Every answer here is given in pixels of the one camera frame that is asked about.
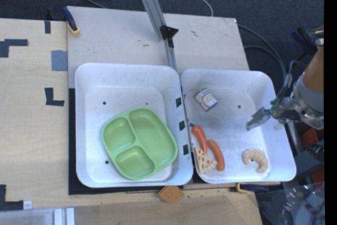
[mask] orange sausage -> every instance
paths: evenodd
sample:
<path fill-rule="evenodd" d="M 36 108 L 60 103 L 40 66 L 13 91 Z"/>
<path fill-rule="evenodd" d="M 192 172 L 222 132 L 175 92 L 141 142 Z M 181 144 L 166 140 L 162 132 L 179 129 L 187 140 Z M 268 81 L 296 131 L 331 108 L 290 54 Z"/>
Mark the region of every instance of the orange sausage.
<path fill-rule="evenodd" d="M 223 154 L 222 154 L 220 147 L 214 140 L 209 140 L 208 143 L 217 161 L 217 166 L 216 166 L 217 170 L 223 171 L 225 169 L 225 159 L 223 158 Z"/>
<path fill-rule="evenodd" d="M 207 139 L 206 135 L 200 125 L 195 125 L 192 127 L 192 133 L 197 137 L 200 142 L 202 151 L 207 153 Z"/>

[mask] toy pizza slice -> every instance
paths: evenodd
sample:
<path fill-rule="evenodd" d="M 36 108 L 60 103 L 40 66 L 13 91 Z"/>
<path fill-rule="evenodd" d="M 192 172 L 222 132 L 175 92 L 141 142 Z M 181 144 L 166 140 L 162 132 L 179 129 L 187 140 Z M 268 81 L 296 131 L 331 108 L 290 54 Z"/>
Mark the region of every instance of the toy pizza slice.
<path fill-rule="evenodd" d="M 200 148 L 194 148 L 196 164 L 200 174 L 208 173 L 216 168 L 217 162 L 207 156 Z"/>

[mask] brown waffle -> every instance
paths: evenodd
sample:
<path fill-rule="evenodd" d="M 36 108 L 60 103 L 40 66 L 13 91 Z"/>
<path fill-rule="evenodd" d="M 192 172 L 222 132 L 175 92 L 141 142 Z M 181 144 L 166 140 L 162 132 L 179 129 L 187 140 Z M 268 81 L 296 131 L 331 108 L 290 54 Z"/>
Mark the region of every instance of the brown waffle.
<path fill-rule="evenodd" d="M 164 202 L 176 202 L 184 197 L 184 193 L 176 185 L 167 185 L 158 192 L 157 196 Z"/>

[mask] green divided plate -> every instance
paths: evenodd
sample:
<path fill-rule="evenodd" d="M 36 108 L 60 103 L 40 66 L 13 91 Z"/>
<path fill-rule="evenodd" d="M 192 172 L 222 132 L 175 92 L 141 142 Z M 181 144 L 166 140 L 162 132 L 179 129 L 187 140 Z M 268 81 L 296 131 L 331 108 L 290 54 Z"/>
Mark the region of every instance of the green divided plate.
<path fill-rule="evenodd" d="M 128 110 L 102 129 L 106 152 L 126 178 L 140 180 L 170 165 L 177 143 L 160 116 L 148 107 Z"/>

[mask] wooden surface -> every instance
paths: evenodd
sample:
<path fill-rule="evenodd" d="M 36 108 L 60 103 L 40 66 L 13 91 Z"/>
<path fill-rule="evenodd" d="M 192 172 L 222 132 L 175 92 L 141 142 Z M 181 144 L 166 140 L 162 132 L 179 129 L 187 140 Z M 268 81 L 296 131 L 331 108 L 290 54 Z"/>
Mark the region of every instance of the wooden surface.
<path fill-rule="evenodd" d="M 140 207 L 146 209 L 146 202 L 161 213 L 166 205 L 158 202 L 156 192 L 68 195 L 68 77 L 67 72 L 51 67 L 51 51 L 67 51 L 66 24 L 51 22 L 51 33 L 45 34 L 43 21 L 0 19 L 0 30 L 0 41 L 29 42 L 27 47 L 11 46 L 9 57 L 0 58 L 0 184 L 7 185 L 6 201 L 32 201 L 35 209 L 90 206 L 101 213 L 117 204 L 122 209 L 125 203 L 133 203 L 130 207 L 137 213 Z M 64 106 L 46 105 L 45 87 L 53 87 L 54 99 L 64 100 Z M 187 216 L 175 206 L 162 216 L 179 219 L 174 215 L 177 211 L 186 219 L 197 209 L 209 212 L 217 207 L 214 220 L 222 220 L 228 209 L 234 209 L 238 215 L 231 220 L 239 221 L 236 224 L 261 224 L 254 196 L 229 193 L 228 186 L 187 184 L 181 201 Z"/>

